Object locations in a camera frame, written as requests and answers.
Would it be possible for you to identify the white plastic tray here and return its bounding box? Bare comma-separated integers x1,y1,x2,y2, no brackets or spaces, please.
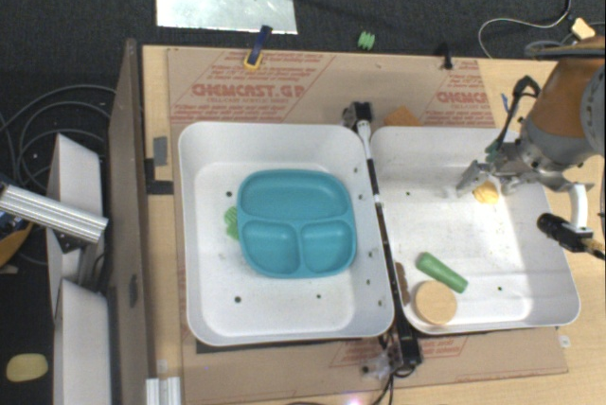
177,120,397,347
368,124,583,336

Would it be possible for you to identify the thin black and white rod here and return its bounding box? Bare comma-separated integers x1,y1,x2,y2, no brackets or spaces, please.
355,118,419,367

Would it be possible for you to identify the brown cardboard board, red print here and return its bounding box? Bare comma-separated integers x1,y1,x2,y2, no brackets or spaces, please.
167,47,570,384

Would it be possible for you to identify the green cylinder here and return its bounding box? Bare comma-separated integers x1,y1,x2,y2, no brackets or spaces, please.
416,251,471,294

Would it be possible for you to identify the green ridged toy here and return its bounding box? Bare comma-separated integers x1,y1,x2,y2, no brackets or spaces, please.
223,205,242,241
356,29,379,51

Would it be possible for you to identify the yellow ridged toy food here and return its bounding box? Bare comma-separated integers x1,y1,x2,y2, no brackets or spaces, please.
472,180,501,206

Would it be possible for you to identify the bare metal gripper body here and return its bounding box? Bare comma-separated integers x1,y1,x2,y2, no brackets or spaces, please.
490,141,596,195

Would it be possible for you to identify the black cylinder on white bracket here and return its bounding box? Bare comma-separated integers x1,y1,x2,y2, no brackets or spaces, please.
536,183,606,260

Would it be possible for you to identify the black block with thin wires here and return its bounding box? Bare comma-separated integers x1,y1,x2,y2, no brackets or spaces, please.
378,330,423,377
342,100,376,128

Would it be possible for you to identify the pale yellow oval toy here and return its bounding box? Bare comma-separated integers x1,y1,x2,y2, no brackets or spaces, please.
5,352,50,383

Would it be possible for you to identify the orange bread slice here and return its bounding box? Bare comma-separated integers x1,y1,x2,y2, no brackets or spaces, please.
382,105,423,128

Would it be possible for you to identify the blue divided plate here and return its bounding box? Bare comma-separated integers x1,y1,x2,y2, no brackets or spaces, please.
235,167,359,280

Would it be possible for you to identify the tan round biscuit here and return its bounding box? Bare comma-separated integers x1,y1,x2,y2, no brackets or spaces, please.
412,279,459,326

